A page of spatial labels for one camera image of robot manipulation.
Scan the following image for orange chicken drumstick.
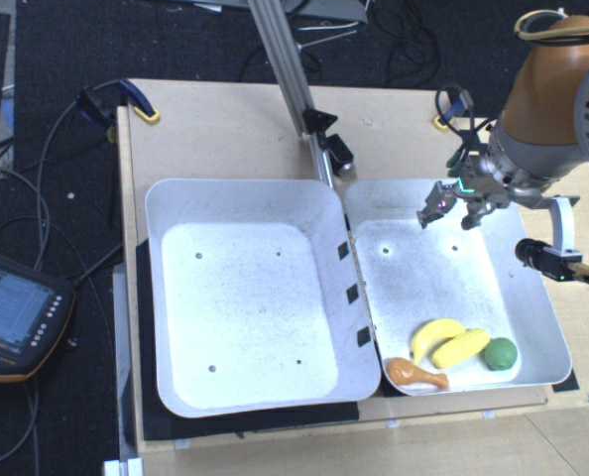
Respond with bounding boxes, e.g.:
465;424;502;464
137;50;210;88
385;356;450;393

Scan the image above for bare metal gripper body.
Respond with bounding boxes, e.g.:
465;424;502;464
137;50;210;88
452;149;544;211

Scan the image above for black cylinder on white bracket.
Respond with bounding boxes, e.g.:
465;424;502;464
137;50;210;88
514;195;585;283

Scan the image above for yellow corn cob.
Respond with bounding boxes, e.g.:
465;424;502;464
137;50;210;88
431;327;491;370

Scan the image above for green lime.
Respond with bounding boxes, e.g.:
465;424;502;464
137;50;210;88
483;336;519;372

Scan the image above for yellow banana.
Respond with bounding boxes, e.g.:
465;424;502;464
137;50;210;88
410;317;467;367

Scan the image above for pale wood board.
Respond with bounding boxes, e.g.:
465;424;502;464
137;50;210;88
117;77;589;458

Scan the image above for white plastic tray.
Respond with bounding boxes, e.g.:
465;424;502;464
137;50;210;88
144;178;383;419
342;178;574;398

